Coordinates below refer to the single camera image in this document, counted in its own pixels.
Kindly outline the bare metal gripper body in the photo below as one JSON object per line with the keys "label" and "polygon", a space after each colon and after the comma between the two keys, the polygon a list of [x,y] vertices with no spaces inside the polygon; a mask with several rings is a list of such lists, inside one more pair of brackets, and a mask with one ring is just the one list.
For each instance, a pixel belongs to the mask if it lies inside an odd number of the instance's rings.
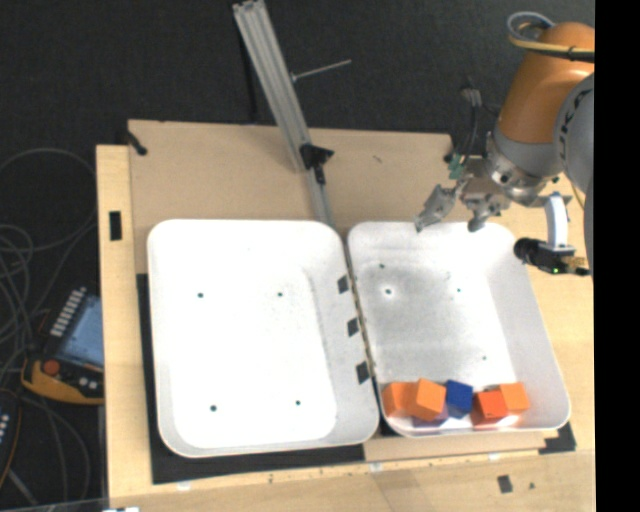
{"label": "bare metal gripper body", "polygon": [[470,157],[459,178],[459,198],[477,213],[498,213],[512,204],[537,208],[545,201],[546,187],[558,180],[558,174],[529,174],[502,155]]}

